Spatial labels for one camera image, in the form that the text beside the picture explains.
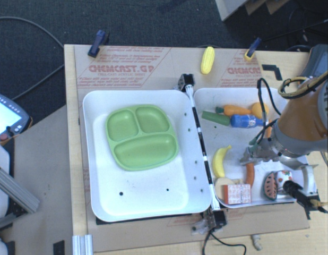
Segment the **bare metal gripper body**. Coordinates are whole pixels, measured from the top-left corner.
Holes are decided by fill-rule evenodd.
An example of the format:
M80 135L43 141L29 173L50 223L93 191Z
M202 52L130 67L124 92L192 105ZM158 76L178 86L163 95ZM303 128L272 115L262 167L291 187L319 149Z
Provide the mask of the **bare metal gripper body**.
M253 161L260 162L280 162L287 167L297 170L308 165L305 156L296 155L283 146L277 139L266 138L253 149Z

